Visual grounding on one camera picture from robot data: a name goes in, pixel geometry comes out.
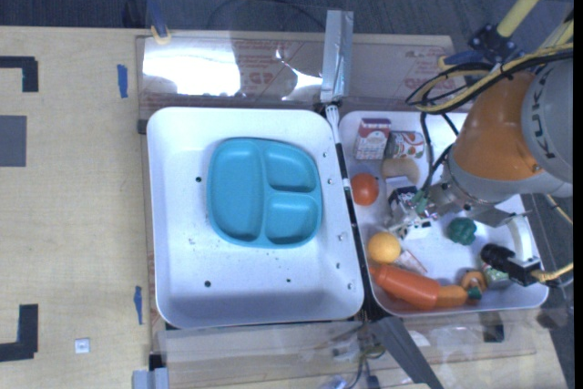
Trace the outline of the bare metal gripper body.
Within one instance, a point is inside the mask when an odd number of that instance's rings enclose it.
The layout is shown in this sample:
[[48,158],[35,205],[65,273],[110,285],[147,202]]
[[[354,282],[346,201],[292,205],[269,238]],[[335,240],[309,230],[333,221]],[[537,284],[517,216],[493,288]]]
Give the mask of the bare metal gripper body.
[[452,182],[439,182],[421,188],[414,195],[413,209],[420,217],[436,219],[449,213],[469,212],[473,205]]

